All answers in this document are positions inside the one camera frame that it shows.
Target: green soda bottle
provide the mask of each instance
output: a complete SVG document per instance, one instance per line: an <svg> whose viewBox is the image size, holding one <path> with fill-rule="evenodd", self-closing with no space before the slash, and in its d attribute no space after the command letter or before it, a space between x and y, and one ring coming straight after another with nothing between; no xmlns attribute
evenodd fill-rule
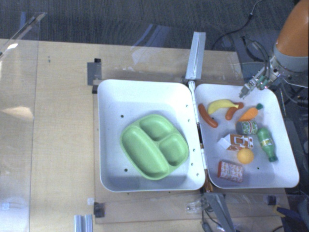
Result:
<svg viewBox="0 0 309 232"><path fill-rule="evenodd" d="M278 158L274 152L275 145L274 142L272 141L272 138L269 135L269 131L266 128L261 128L257 132L257 136L259 138L259 142L261 144L262 149L268 155L268 160L270 162L277 161Z"/></svg>

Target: food package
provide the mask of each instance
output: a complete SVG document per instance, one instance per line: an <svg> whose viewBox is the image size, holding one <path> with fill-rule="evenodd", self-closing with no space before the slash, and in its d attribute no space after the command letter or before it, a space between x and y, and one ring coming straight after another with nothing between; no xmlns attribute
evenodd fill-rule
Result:
<svg viewBox="0 0 309 232"><path fill-rule="evenodd" d="M253 139L250 136L228 134L218 141L224 149L228 150L240 150L242 148L253 149Z"/></svg>
<svg viewBox="0 0 309 232"><path fill-rule="evenodd" d="M220 161L218 166L218 177L234 182L242 182L243 167L232 163Z"/></svg>

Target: gray carpet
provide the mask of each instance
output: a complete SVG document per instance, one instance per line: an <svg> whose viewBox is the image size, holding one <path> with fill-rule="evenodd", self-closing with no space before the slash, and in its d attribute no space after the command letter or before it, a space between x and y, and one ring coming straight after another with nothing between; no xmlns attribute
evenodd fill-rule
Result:
<svg viewBox="0 0 309 232"><path fill-rule="evenodd" d="M240 28L258 0L0 0L0 37L14 34L21 14L47 12L41 40L99 44L135 44L153 25L164 34L155 46L189 48L192 32L207 33L206 49L222 34ZM249 35L266 49L275 41L293 0L265 0L257 4L249 25L216 44L234 50L239 37ZM145 37L139 44L145 44Z"/></svg>

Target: can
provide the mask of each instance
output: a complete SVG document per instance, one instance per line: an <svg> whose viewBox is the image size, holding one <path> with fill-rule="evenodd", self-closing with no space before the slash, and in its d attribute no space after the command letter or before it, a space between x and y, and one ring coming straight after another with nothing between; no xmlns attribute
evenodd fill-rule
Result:
<svg viewBox="0 0 309 232"><path fill-rule="evenodd" d="M254 120L240 121L236 124L236 131L243 135L257 134L258 126Z"/></svg>

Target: toy carrot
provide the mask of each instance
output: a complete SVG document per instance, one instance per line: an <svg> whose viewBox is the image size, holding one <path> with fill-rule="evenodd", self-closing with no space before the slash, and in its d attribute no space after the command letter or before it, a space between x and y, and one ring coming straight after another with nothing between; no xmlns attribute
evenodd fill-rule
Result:
<svg viewBox="0 0 309 232"><path fill-rule="evenodd" d="M249 121L254 119L257 114L258 114L258 110L262 109L263 105L258 103L258 105L256 107L251 107L249 108L241 117L238 121Z"/></svg>

